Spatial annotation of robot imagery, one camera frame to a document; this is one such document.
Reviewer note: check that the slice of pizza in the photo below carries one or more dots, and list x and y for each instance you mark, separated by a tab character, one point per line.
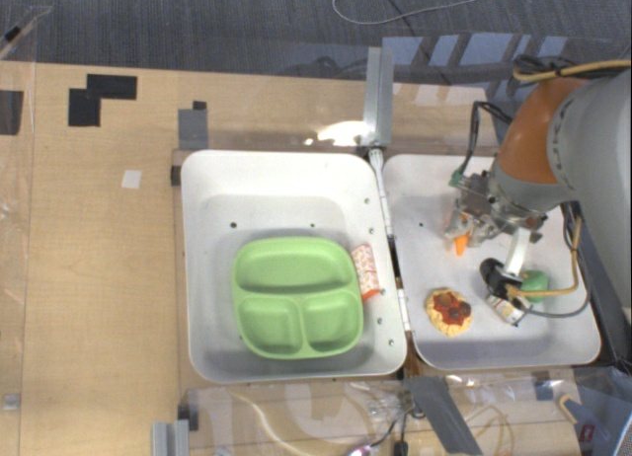
448	312

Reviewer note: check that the small brown and white bottle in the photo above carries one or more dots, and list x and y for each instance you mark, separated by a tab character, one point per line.
506	310

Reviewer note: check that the orange carrot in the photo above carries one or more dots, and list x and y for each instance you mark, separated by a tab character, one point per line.
460	246

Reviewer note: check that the black cylinder on white bracket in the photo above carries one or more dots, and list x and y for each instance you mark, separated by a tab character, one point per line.
496	274

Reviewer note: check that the white plastic tray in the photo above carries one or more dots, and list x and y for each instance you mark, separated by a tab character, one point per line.
276	187
494	345

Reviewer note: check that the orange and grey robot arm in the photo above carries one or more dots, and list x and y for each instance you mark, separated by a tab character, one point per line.
592	148

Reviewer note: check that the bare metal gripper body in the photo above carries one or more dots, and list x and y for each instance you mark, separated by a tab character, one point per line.
478	197

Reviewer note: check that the green round toy vegetable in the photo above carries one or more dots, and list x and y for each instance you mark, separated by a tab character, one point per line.
537	282

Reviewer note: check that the green divided plate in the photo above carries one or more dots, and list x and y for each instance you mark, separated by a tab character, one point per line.
296	296

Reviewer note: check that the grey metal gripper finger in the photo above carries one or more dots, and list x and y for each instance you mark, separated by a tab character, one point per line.
483	236
454	228

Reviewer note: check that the orange patterned packet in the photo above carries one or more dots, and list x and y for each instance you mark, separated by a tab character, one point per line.
366	269

